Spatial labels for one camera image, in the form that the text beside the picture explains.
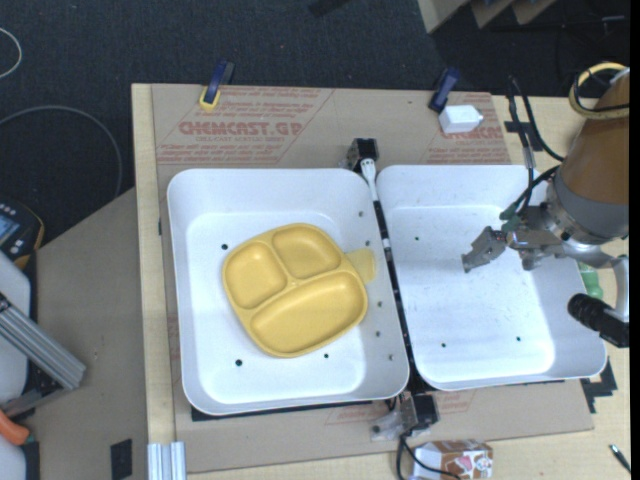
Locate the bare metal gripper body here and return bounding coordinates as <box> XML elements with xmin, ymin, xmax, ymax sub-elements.
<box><xmin>504</xmin><ymin>204</ymin><xmax>625</xmax><ymax>269</ymax></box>

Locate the white plastic tray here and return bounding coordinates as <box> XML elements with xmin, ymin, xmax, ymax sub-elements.
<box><xmin>166</xmin><ymin>167</ymin><xmax>412</xmax><ymax>416</ymax></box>
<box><xmin>374</xmin><ymin>163</ymin><xmax>609</xmax><ymax>392</ymax></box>

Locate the thin black and white rod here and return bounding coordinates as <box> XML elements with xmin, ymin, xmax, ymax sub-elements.
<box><xmin>360</xmin><ymin>159</ymin><xmax>418</xmax><ymax>395</ymax></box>

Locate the yellow divided plate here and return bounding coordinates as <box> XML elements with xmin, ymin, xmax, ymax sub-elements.
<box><xmin>221</xmin><ymin>222</ymin><xmax>370</xmax><ymax>360</ymax></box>

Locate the brown and white carton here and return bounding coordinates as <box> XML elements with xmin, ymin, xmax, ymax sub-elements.
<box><xmin>411</xmin><ymin>438</ymin><xmax>495</xmax><ymax>480</ymax></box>

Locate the black pen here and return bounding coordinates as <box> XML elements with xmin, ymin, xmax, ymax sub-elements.
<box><xmin>608</xmin><ymin>443</ymin><xmax>631</xmax><ymax>473</ymax></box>

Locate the brown cardboard board red print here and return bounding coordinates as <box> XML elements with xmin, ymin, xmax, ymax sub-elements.
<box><xmin>149</xmin><ymin>83</ymin><xmax>597</xmax><ymax>475</ymax></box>

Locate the black cylinder on white bracket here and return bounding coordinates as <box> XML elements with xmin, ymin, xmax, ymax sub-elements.
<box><xmin>567</xmin><ymin>255</ymin><xmax>631</xmax><ymax>350</ymax></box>

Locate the black block with thin wires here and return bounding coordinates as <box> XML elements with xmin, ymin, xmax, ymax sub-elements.
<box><xmin>370</xmin><ymin>392</ymin><xmax>442</xmax><ymax>443</ymax></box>
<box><xmin>339</xmin><ymin>137</ymin><xmax>380</xmax><ymax>172</ymax></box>

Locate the orange handled tool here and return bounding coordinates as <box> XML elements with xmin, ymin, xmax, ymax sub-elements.
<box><xmin>0</xmin><ymin>407</ymin><xmax>32</xmax><ymax>446</ymax></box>

